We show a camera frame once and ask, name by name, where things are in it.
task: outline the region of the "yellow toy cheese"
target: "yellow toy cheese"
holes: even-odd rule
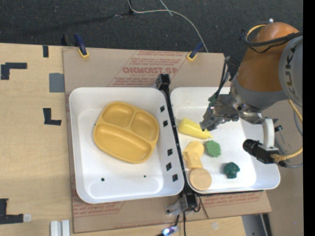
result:
[[[195,152],[198,154],[198,157],[201,157],[203,155],[204,150],[205,150],[205,147],[201,142],[197,142],[197,141],[190,142],[183,150],[184,159],[187,160],[186,158],[187,154],[185,152]]]
[[[200,157],[198,153],[193,151],[185,151],[184,152],[184,158],[187,160],[187,167],[189,169],[196,169],[196,168],[202,168],[202,163],[200,161]]]
[[[200,139],[211,138],[212,135],[208,130],[202,131],[200,125],[188,118],[183,118],[178,126],[178,131],[189,136]]]

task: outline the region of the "blue clamp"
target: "blue clamp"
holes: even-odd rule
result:
[[[200,42],[200,43],[195,47],[195,49],[193,49],[190,53],[188,53],[187,59],[188,59],[189,61],[193,61],[193,60],[196,58],[196,56],[197,56],[197,55],[196,55],[197,52],[199,52],[202,48],[203,48],[203,43]]]
[[[74,37],[75,37],[76,44],[79,47],[78,49],[79,54],[81,55],[82,58],[87,58],[90,54],[85,47],[82,37],[78,33],[76,33]]]

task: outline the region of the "yellow cable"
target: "yellow cable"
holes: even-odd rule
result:
[[[297,114],[297,116],[299,117],[299,119],[301,120],[301,122],[303,123],[303,117],[302,115],[300,114],[300,112],[297,110],[296,106],[294,105],[294,103],[291,101],[291,100],[288,100],[289,104],[291,105],[291,107],[293,108],[294,112]],[[300,153],[302,153],[303,151],[303,146],[298,150],[296,151],[295,153],[293,154],[290,154],[290,155],[278,155],[278,154],[272,154],[270,155],[271,157],[274,158],[275,161],[285,161],[289,158],[293,158],[297,155],[299,155]]]
[[[266,25],[266,24],[263,24],[263,25],[257,25],[257,26],[252,27],[252,28],[248,31],[248,33],[247,33],[246,37],[248,37],[248,36],[251,34],[251,32],[252,32],[253,30],[256,30],[257,28],[259,28],[259,27],[263,27],[263,26],[265,26],[265,25]]]

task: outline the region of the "black tape marking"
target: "black tape marking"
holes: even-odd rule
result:
[[[43,57],[44,58],[48,58],[49,57],[48,45],[43,45]]]
[[[48,125],[61,125],[61,120],[51,120],[51,108],[43,108],[43,112],[44,112],[44,124],[48,124]]]
[[[1,65],[1,80],[8,80],[10,77],[10,69],[5,65]]]
[[[9,69],[27,69],[28,64],[27,63],[5,63],[5,66]]]
[[[6,205],[9,199],[0,199],[0,225],[23,223],[23,214],[7,215]]]
[[[10,78],[10,69],[27,69],[27,63],[5,63],[1,65],[1,80],[8,80]]]

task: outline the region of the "metal bracket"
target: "metal bracket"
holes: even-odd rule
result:
[[[183,195],[176,203],[165,207],[167,216],[177,216],[188,208],[186,195]]]
[[[49,225],[50,236],[70,236],[70,222],[69,220],[63,221],[50,221]]]

